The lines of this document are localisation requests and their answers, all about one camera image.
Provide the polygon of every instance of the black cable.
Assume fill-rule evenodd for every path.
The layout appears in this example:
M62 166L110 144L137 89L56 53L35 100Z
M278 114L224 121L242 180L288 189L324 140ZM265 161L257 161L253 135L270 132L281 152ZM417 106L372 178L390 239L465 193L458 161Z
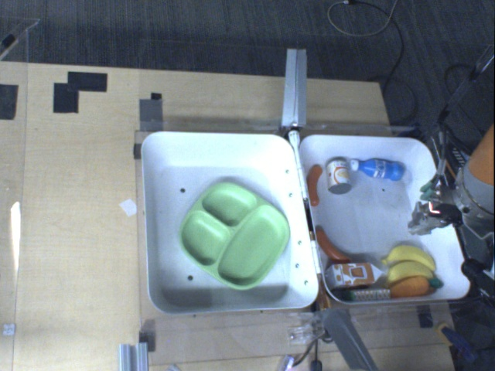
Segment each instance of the black cable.
M469 73L464 76L464 80L461 80L456 85L455 90L450 90L449 89L449 75L450 75L450 73L453 73L454 70L457 70L457 69L464 69L465 71L469 71ZM475 73L475 72L476 72L476 67L473 69L472 66L467 65L465 63L456 63L456 64L453 64L453 65L447 67L447 69L445 70L445 72L443 74L443 82L445 84L445 88L447 89L447 92L449 93L450 97L452 97L452 95L457 91L457 89L463 85L463 81L465 81L466 78L470 78L473 75L473 73ZM471 118L471 116L467 113L467 111L461 105L460 101L455 106L453 106L453 107L456 107L458 111L460 111L461 113L463 113L464 117L470 122L471 126L476 130L476 132L478 133L478 135L480 136L480 138L482 138L483 137L483 132L480 130L480 128L478 127L478 125L476 124L476 122L474 122L474 120ZM449 108L450 108L449 102L447 102L446 106L444 106L444 108L440 112L439 122L445 121L445 119L449 116L449 114L447 114L447 113L449 113L448 112L448 109Z
M385 16L388 16L387 12L384 9L382 9L381 7L378 7L378 5L375 5L375 4L372 4L372 3L362 2L361 0L350 0L350 4L367 5L368 7L371 7L373 9L378 10L379 12L381 12L382 14L384 14ZM386 77L386 80L385 80L384 85L382 87L383 94L385 94L385 92L387 91L388 83L389 83L390 79L392 78L392 76L394 75L395 70L398 68L398 66L399 66L399 64L400 64L400 62L402 60L402 57L404 56L404 38L402 37L401 30L399 29L398 24L396 23L396 21L393 18L391 19L391 23L395 26L395 29L397 30L397 34L398 34L399 39L401 41L401 49L399 51L399 54L398 54L397 59L395 60L394 65L391 68L390 73Z
M392 5L392 8L390 10L390 13L386 13L387 15L387 21L384 23L383 26L381 26L378 30L375 30L374 32L369 32L369 33L351 33L351 32L347 32L346 30L344 29L341 29L339 26L337 26L333 20L332 20L332 16L330 15L332 10L337 7L338 5L349 5L349 4L352 4L351 2L353 2L353 0L344 0L343 2L336 2L336 3L333 3L329 8L328 10L326 11L326 17L328 18L328 22L330 22L330 25L333 26L333 28L337 31L337 32L341 32L342 34L345 34L346 36L352 36L352 37L370 37L370 36L376 36L380 33L382 33L391 23L392 21L392 17L394 16L394 11L395 9L397 8L397 4L399 3L399 0L394 0L394 4Z
M367 5L368 7L376 9L377 11L381 12L382 14L384 14L385 16L388 17L388 13L384 9L382 9L378 5L375 5L375 4L372 4L369 2L362 2L361 0L348 0L347 4L348 5L355 5L355 4ZM375 81L375 80L384 79L383 85L381 85L381 93L384 95L384 97L387 93L388 84L391 82L391 79L394 76L395 71L397 70L397 68L401 64L402 58L404 57L404 51L405 51L404 37L402 36L401 29L399 28L397 22L393 18L390 19L390 23L393 24L395 29L397 30L397 34L398 34L399 41L400 41L400 49L399 49L399 54L397 56L397 59L395 60L394 65L392 66L392 68L391 68L391 70L387 76L378 75L378 76L373 76L373 77L370 77L367 79L368 81ZM404 85L407 88L407 90L409 91L409 93L411 94L411 98L412 98L411 113L409 113L406 117L402 118L401 120L394 122L394 124L396 124L396 125L402 125L402 124L406 124L410 120L414 119L414 117L418 113L418 105L416 103L415 93L411 89L411 87L409 85L407 85L404 81L400 81L397 79L394 79L394 81Z
M318 360L318 341L315 344L315 359L309 366L310 371L323 371L323 364Z
M449 116L450 111L453 110L454 107L459 107L461 100L466 95L468 89L475 83L481 74L485 72L485 70L491 65L493 62L493 44L490 44L480 58L476 61L474 68L472 68L469 75L464 78L461 84L457 87L456 91L451 95L444 108L440 111L439 117L437 118L437 123L442 123ZM470 116L462 109L460 110L464 113L466 118L468 118L473 126L477 129L476 124L474 124L473 120L471 120Z
M466 73L471 71L471 69L472 69L472 67L468 64L465 64L465 63L454 63L453 65L450 65L449 67L447 67L447 69L443 73L443 83L445 84L445 88L447 89L447 92L449 93L449 95L452 95L454 92L456 92L457 87L462 82L462 79L461 79L455 85L456 88L451 90L450 86L449 86L449 78L454 75L456 70L462 70L464 72L463 77L466 77Z
M311 341L311 343L306 348L306 351L304 351L304 353L301 354L301 356L297 360L294 361L294 363L292 364L292 367L298 366L299 364L301 364L305 360L306 357L308 357L309 352L311 352L312 347L316 344L316 342L318 341L318 339L319 338L314 339L313 341Z

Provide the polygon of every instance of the plastic fruit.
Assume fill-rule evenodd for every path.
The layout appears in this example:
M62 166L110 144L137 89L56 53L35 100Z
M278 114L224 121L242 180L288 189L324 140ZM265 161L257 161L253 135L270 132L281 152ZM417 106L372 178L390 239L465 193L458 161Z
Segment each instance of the plastic fruit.
M396 281L413 276L423 276L426 279L433 279L432 271L425 267L425 265L415 261L404 261L390 267L387 274L387 284L390 286Z
M390 287L392 298L419 297L430 291L430 282L424 276L413 276L393 283Z
M432 256L414 246L401 245L394 247L388 256L382 260L384 264L394 264L402 261L415 261L423 264L430 271L436 269L435 260L433 260Z

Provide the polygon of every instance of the carrot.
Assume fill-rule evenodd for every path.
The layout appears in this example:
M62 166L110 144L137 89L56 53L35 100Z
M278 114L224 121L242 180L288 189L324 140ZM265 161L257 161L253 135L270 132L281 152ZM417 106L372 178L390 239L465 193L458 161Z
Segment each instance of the carrot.
M402 279L390 287L392 298L420 297L430 293L430 282L424 276Z
M328 236L325 234L325 231L321 228L316 228L316 241L323 250L323 253L325 253L333 263L346 264L350 262L350 258L340 253L339 250L333 246L332 242L330 242L330 239L328 239Z
M323 173L323 168L320 165L313 165L309 170L308 177L306 181L308 182L308 192L309 192L309 201L311 202L311 206L319 205L319 197L318 192L316 191L316 184L318 184L318 179Z

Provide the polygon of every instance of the banana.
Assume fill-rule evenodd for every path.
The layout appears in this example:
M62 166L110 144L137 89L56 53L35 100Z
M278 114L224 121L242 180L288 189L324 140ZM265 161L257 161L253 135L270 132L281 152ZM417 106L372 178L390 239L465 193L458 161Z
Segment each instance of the banana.
M396 281L413 276L424 276L427 279L433 279L433 273L425 265L415 261L403 261L390 267L387 273L387 284L390 286Z
M432 256L421 250L419 247L401 245L394 247L392 251L381 262L385 265L402 261L416 261L423 264L430 271L436 269L435 260Z

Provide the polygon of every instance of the metal bracket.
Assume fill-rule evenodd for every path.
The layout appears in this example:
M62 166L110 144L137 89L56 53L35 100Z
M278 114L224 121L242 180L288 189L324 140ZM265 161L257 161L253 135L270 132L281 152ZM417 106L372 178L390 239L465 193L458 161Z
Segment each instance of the metal bracket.
M313 260L313 263L315 264L316 274L321 274L322 268L321 268L320 263L319 263L318 248L316 246L315 240L311 241L311 251L312 251L312 260Z
M306 187L306 179L304 175L304 169L302 168L301 157L299 156L299 145L301 139L299 137L299 132L294 130L290 131L287 135L288 142L294 150L295 164L297 166L297 175L299 177L299 187L301 188L301 196L303 202L306 204L309 199L308 189Z
M333 338L350 369L378 371L377 365L350 320L348 310L326 309L322 312L322 321L326 332Z
M305 49L287 49L282 128L306 125L307 66Z
M118 365L119 371L149 371L148 344L119 345Z

